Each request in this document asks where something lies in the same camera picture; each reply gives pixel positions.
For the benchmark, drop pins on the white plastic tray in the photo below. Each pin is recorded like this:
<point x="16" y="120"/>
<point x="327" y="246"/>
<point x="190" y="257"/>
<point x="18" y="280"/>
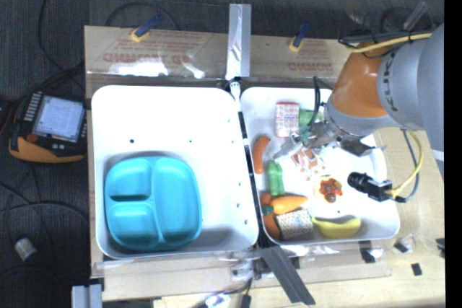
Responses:
<point x="368" y="220"/>
<point x="162" y="119"/>

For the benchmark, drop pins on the orange carrot with green leaf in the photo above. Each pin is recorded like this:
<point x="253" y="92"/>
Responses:
<point x="271" y="225"/>

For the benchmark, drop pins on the blue divided plate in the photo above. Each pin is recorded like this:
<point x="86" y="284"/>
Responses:
<point x="153" y="203"/>

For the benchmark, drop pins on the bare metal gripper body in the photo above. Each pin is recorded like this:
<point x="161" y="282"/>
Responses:
<point x="325" y="135"/>

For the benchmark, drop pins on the red and white packet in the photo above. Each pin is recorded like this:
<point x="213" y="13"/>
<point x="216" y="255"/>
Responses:
<point x="287" y="119"/>

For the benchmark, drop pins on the green packet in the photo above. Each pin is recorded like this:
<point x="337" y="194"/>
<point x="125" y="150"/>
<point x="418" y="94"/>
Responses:
<point x="307" y="118"/>

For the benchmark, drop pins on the orange sausage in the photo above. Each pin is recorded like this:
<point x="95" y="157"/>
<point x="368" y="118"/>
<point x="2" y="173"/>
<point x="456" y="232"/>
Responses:
<point x="260" y="155"/>

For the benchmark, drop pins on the white patterned carton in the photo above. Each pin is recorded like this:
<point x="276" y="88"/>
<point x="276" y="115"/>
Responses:
<point x="295" y="224"/>

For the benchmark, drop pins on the pizza slice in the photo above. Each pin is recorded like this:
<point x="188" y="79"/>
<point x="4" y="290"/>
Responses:
<point x="328" y="188"/>

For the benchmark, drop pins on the black cylinder on white bracket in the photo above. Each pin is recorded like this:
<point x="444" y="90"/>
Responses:
<point x="371" y="185"/>

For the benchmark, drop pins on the brown cardboard board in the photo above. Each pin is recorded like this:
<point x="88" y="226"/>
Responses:
<point x="415" y="263"/>

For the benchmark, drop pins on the yellow banana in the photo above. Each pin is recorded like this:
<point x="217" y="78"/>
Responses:
<point x="337" y="227"/>

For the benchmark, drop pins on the grey metal cylinder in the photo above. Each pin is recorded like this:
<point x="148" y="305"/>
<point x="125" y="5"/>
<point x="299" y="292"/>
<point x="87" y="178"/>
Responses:
<point x="25" y="249"/>

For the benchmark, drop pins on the green ribbed vegetable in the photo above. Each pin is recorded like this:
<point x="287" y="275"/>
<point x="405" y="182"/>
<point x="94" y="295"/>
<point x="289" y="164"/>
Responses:
<point x="276" y="178"/>

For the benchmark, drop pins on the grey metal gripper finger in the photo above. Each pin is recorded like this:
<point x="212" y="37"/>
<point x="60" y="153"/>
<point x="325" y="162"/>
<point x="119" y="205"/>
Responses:
<point x="287" y="148"/>
<point x="309" y="148"/>

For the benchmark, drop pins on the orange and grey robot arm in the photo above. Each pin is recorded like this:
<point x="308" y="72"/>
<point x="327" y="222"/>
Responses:
<point x="408" y="83"/>

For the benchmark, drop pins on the white and orange packet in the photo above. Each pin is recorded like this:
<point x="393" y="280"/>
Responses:
<point x="312" y="166"/>

